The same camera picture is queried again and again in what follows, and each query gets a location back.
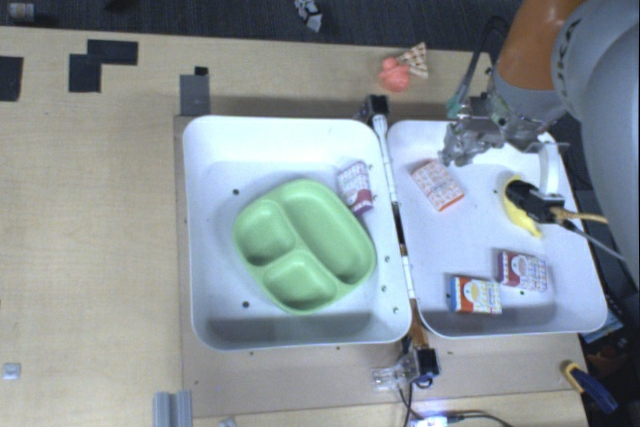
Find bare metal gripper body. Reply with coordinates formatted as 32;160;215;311
446;93;546;152

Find orange patterned carton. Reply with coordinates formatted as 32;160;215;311
410;157;466;213

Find thin black and white rod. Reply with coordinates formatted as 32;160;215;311
371;112;430;350

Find yellow banana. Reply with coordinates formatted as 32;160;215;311
495;171;543;239

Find white plastic tray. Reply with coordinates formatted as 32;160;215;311
386;118;609;339
181;114;414;353

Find pink toy food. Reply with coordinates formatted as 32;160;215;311
378;55;413;93

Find red and white carton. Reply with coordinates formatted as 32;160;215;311
495;249;549;293
336;159;376;217

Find orange and blue carton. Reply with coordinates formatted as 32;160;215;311
447;274;504;316

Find green divided plate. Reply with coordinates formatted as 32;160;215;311
231;178;378;317

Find black and white carton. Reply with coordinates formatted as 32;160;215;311
293;0;324;34

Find small pale can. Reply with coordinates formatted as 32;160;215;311
8;2;36;22

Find black block with thin wires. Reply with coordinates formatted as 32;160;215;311
366;94;391;117
415;347;442;380

